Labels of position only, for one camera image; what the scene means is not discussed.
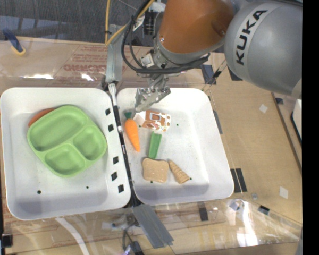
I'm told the white plastic tray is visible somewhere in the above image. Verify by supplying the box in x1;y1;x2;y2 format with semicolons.
0;87;132;221
116;87;235;206

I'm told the green toy celery stick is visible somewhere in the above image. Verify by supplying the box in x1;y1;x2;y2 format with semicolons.
148;131;163;160

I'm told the white and orange carton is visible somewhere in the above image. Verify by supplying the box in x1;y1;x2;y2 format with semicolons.
132;109;172;133

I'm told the black cylinder on white bracket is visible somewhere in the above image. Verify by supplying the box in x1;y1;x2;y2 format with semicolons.
142;0;166;36

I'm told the tan toy bread slice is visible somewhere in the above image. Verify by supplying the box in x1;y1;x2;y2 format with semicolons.
141;157;170;184

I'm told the green divided plate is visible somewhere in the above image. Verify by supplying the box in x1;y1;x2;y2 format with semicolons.
27;104;108;179

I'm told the orange toy carrot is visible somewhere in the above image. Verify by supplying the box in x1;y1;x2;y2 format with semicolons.
123;111;141;153

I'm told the brown cardboard board red print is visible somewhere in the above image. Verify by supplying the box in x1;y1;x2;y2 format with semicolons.
0;36;303;255

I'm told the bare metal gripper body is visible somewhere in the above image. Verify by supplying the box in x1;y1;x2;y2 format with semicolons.
136;64;182;90

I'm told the orange-brown toy sausage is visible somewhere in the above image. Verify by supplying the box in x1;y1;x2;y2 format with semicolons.
28;107;57;128

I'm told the tan toy ice cream cone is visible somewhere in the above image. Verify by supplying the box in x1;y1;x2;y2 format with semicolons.
167;159;191;185

